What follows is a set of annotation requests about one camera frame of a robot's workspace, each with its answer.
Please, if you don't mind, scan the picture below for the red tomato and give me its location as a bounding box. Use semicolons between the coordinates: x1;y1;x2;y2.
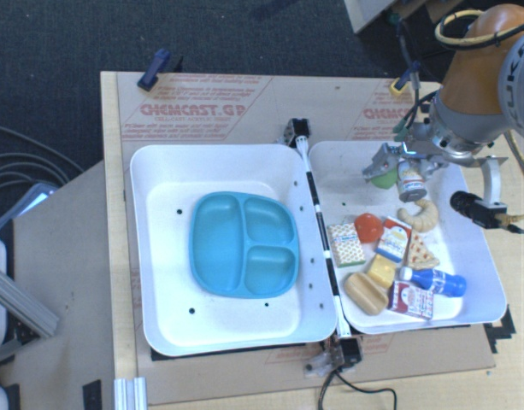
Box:
354;212;385;244

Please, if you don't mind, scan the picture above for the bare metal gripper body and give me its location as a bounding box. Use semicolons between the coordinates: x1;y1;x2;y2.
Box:
404;120;481;169

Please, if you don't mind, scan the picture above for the thin black and white rod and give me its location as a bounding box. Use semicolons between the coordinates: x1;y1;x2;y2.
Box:
295;136;352;338

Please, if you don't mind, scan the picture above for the white carton with orange pattern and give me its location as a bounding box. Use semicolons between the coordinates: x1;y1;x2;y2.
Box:
327;222;368;269

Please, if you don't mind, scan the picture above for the blue bottle with white cap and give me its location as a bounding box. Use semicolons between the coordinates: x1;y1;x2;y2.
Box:
398;266;468;298

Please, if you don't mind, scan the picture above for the yellow cheese wedge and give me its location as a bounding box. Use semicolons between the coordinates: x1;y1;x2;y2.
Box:
367;253;397;290

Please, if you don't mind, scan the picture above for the blue divided plate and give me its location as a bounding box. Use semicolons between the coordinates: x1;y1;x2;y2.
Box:
188;190;300;300

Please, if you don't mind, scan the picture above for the brown cardboard board red print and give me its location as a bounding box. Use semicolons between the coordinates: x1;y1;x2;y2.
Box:
115;71;498;406

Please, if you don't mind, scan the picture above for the white plastic tray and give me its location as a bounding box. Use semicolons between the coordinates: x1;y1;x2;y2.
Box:
129;143;340;357
308;139;509;336

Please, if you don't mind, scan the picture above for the white can with red label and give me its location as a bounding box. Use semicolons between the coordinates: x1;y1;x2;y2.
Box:
396;159;428;203

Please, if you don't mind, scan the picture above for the black cylinder on white bracket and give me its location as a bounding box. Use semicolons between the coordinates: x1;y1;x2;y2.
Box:
449;155;509;231

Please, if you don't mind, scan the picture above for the green round fruit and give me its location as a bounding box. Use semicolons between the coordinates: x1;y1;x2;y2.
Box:
368;170;398;190

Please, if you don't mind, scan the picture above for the pizza slice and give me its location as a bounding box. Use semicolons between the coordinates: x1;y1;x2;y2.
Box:
406;231;441;272

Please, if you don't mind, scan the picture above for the black block with thin wires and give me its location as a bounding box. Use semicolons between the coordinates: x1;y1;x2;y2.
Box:
320;335;365;373
283;117;311;148

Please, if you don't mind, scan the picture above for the beige croissant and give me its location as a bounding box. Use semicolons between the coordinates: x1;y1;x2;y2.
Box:
397;198;440;234

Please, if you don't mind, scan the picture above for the tan hot dog bun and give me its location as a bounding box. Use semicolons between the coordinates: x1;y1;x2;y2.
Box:
343;271;391;317

